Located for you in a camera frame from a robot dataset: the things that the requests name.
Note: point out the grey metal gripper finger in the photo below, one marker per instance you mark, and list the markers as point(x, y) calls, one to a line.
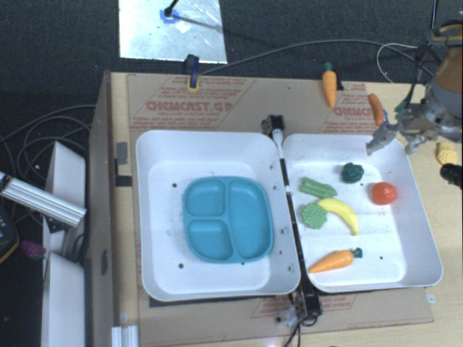
point(416, 144)
point(380, 139)

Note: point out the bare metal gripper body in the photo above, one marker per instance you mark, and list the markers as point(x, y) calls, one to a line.
point(419, 123)

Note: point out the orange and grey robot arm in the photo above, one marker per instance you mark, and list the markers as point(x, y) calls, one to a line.
point(450, 71)

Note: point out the orange sausage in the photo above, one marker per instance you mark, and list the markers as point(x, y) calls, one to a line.
point(376, 108)

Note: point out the yellow corn cob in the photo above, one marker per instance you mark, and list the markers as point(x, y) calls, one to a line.
point(446, 153)

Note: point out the dark green broccoli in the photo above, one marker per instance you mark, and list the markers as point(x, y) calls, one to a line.
point(352, 172)

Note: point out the red tomato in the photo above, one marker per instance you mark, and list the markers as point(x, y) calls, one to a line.
point(383, 193)

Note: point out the orange carrot with green top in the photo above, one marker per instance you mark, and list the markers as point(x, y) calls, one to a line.
point(334, 261)
point(329, 85)

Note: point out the green asparagus bundle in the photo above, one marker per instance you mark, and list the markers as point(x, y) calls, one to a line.
point(317, 188)

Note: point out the yellow banana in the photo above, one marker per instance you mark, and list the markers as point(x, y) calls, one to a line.
point(343, 212)

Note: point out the white plastic tray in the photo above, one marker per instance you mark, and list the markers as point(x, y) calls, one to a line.
point(162, 212)
point(398, 237)

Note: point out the green grapes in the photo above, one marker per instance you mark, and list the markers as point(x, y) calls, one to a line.
point(313, 216)

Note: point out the thin black and white rod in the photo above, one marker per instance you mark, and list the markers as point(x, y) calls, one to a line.
point(289, 193)

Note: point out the brown cardboard board red print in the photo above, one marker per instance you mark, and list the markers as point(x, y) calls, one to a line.
point(231, 103)

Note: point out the blue divided plate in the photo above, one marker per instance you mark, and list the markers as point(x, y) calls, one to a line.
point(228, 219)

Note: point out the purple grapes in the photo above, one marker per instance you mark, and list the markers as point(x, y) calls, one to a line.
point(32, 249)

